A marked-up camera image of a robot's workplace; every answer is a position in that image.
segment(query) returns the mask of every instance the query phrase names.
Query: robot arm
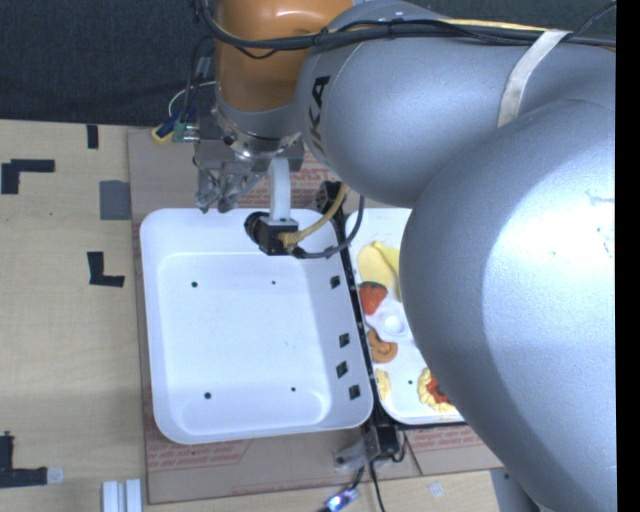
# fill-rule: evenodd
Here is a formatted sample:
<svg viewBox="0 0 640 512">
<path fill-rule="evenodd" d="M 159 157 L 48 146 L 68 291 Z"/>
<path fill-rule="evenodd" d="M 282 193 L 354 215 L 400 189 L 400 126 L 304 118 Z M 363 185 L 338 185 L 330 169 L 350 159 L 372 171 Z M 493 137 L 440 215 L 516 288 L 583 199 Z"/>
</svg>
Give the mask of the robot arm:
<svg viewBox="0 0 640 512">
<path fill-rule="evenodd" d="M 404 304 L 443 389 L 544 510 L 616 510 L 615 53 L 565 37 L 504 123 L 540 32 L 399 1 L 239 3 L 202 2 L 223 148 L 201 134 L 201 176 L 221 176 L 204 181 L 224 198 L 225 167 L 295 171 L 302 140 L 357 192 L 412 208 Z"/>
</svg>

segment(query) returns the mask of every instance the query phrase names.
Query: white cable tie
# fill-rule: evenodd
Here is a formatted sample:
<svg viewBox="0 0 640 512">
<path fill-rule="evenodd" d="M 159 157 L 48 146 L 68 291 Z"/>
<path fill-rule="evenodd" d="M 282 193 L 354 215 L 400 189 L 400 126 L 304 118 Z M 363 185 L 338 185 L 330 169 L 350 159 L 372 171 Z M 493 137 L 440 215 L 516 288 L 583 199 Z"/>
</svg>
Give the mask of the white cable tie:
<svg viewBox="0 0 640 512">
<path fill-rule="evenodd" d="M 547 30 L 524 52 L 524 55 L 511 71 L 502 94 L 502 102 L 500 103 L 500 112 L 498 114 L 498 128 L 518 117 L 524 88 L 531 73 L 567 34 L 569 32 L 565 30 Z"/>
</svg>

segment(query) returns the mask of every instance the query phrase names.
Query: brown toy pretzel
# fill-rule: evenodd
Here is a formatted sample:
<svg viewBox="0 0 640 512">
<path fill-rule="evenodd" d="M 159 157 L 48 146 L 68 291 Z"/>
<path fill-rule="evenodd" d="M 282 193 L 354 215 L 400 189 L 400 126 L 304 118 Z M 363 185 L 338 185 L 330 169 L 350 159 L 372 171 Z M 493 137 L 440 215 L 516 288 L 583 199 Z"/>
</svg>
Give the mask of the brown toy pretzel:
<svg viewBox="0 0 640 512">
<path fill-rule="evenodd" d="M 367 333 L 367 341 L 371 346 L 371 358 L 376 363 L 388 363 L 398 355 L 398 344 L 393 341 L 382 341 L 375 329 Z"/>
</svg>

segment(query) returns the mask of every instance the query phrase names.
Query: strawberry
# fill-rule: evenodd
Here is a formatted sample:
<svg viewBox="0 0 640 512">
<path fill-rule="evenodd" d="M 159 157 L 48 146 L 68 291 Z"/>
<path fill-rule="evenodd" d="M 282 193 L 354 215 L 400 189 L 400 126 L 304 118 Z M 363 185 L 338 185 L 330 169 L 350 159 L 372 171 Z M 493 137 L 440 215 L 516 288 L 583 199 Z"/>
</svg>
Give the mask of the strawberry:
<svg viewBox="0 0 640 512">
<path fill-rule="evenodd" d="M 360 304 L 365 315 L 373 315 L 388 294 L 387 287 L 373 281 L 365 281 L 358 287 Z"/>
</svg>

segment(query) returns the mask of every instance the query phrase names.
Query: orange cylinder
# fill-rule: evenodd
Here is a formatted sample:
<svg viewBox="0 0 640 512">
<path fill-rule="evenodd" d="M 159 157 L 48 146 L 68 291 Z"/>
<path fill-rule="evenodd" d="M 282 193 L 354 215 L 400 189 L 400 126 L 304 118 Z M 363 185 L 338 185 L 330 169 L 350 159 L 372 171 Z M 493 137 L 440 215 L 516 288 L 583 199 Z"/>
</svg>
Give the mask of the orange cylinder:
<svg viewBox="0 0 640 512">
<path fill-rule="evenodd" d="M 236 37 L 272 39 L 318 32 L 350 7 L 353 0 L 218 0 L 215 17 Z M 250 112 L 291 103 L 305 54 L 306 50 L 280 51 L 255 60 L 216 41 L 216 80 L 222 99 Z"/>
</svg>

